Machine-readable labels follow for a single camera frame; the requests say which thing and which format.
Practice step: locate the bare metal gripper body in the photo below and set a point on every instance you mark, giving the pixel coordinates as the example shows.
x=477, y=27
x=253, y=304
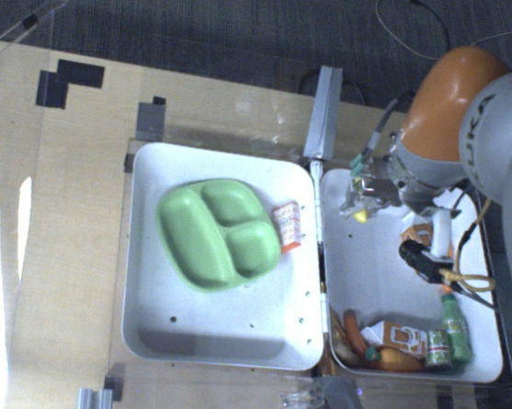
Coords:
x=381, y=184

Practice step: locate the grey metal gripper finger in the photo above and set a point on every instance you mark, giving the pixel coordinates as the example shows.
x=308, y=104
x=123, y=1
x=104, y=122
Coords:
x=350, y=200
x=373, y=206

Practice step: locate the small yellow rounded piece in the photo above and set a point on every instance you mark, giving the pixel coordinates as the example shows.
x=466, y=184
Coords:
x=361, y=215

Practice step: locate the thin black and white rod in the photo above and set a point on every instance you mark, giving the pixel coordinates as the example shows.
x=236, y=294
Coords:
x=319, y=225

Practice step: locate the orange and white carton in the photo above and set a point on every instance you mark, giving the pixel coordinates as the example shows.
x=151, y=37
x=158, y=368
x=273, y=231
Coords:
x=395, y=336
x=419, y=233

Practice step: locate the red and white carton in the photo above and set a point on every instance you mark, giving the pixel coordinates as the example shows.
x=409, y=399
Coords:
x=288, y=226

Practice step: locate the white plastic tray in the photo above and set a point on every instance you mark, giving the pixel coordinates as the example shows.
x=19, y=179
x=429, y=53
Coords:
x=222, y=329
x=367, y=277

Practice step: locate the red sausage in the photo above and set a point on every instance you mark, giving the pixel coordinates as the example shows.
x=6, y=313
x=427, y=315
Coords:
x=354, y=331

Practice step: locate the green plastic bottle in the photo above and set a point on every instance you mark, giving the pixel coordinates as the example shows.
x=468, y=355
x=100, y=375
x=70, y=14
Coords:
x=456, y=327

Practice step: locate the green divided plate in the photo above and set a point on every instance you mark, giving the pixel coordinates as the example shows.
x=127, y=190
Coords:
x=206, y=234

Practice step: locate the orange carrot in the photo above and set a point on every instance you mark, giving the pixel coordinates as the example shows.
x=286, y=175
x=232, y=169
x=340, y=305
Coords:
x=396, y=360

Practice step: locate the green can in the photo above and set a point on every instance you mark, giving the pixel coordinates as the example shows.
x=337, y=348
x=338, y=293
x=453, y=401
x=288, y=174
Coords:
x=439, y=353

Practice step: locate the black cylinder on white bracket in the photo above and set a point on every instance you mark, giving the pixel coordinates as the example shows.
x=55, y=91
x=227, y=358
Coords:
x=422, y=261

